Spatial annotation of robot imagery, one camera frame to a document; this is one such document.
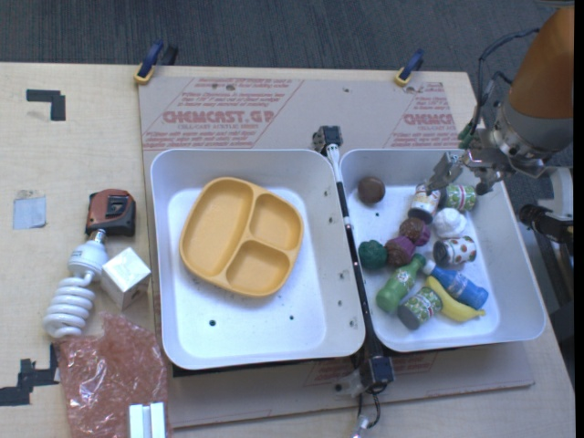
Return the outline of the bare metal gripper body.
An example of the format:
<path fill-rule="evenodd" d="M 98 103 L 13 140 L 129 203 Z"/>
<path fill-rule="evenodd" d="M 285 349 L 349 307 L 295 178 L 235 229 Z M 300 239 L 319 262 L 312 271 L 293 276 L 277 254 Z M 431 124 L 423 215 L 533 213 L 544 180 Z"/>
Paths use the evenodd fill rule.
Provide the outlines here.
<path fill-rule="evenodd" d="M 547 170 L 547 154 L 531 148 L 511 130 L 480 128 L 465 138 L 462 164 L 481 182 L 500 182 L 523 173 L 539 178 Z"/>

